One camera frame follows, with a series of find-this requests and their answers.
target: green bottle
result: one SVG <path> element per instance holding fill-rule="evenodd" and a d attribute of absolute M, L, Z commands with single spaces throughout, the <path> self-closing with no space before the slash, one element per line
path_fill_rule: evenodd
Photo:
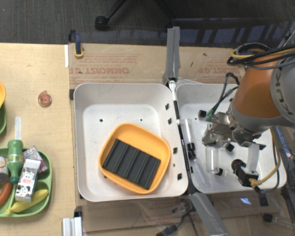
<path fill-rule="evenodd" d="M 23 143 L 21 140 L 8 142 L 7 166 L 11 172 L 10 183 L 17 184 L 23 167 Z"/>

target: chair wheel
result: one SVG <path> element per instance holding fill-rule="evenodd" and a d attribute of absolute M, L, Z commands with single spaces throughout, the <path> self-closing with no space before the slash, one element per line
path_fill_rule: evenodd
<path fill-rule="evenodd" d="M 108 24 L 108 18 L 104 17 L 104 16 L 98 16 L 95 18 L 95 28 L 98 30 L 102 30 L 104 28 L 106 28 L 107 24 Z"/>

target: toy sausage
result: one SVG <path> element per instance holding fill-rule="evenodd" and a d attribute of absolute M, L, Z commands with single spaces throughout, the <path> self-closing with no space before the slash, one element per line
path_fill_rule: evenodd
<path fill-rule="evenodd" d="M 13 184 L 11 184 L 9 181 L 3 185 L 2 190 L 0 192 L 0 207 L 4 204 L 4 202 L 10 196 L 12 187 L 13 187 Z"/>

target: green label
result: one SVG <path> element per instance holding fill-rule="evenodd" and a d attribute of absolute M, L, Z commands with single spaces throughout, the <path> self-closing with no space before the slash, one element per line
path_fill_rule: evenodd
<path fill-rule="evenodd" d="M 9 163 L 23 163 L 23 156 L 18 154 L 8 155 L 8 164 Z"/>

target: yellow cable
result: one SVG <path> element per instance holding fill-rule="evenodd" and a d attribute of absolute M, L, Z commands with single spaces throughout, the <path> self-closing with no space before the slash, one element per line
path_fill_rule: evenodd
<path fill-rule="evenodd" d="M 279 152 L 279 146 L 277 144 L 276 139 L 274 138 L 274 133 L 273 133 L 273 128 L 270 128 L 271 134 L 272 134 L 272 138 L 274 140 L 274 145 L 275 145 L 275 150 L 276 150 L 276 156 L 277 156 L 277 165 L 275 166 L 275 168 L 263 179 L 261 180 L 256 180 L 254 178 L 250 178 L 250 185 L 251 187 L 255 188 L 258 185 L 261 185 L 262 183 L 264 183 L 265 181 L 267 181 L 271 176 L 273 176 L 273 174 L 279 169 L 280 164 L 281 164 L 281 156 L 280 156 L 280 152 Z"/>
<path fill-rule="evenodd" d="M 237 55 L 235 54 L 237 49 L 233 49 L 231 50 L 231 57 L 235 58 L 235 59 L 244 59 L 244 58 L 248 58 L 248 57 L 252 57 L 254 56 L 254 54 L 250 54 L 250 55 Z M 262 49 L 250 49 L 251 51 L 264 51 Z M 287 49 L 287 50 L 283 50 L 277 53 L 273 53 L 273 54 L 269 54 L 266 55 L 265 57 L 269 57 L 269 56 L 273 56 L 273 55 L 278 55 L 278 54 L 286 54 L 286 53 L 291 53 L 291 52 L 295 52 L 295 47 L 291 48 L 291 49 Z"/>

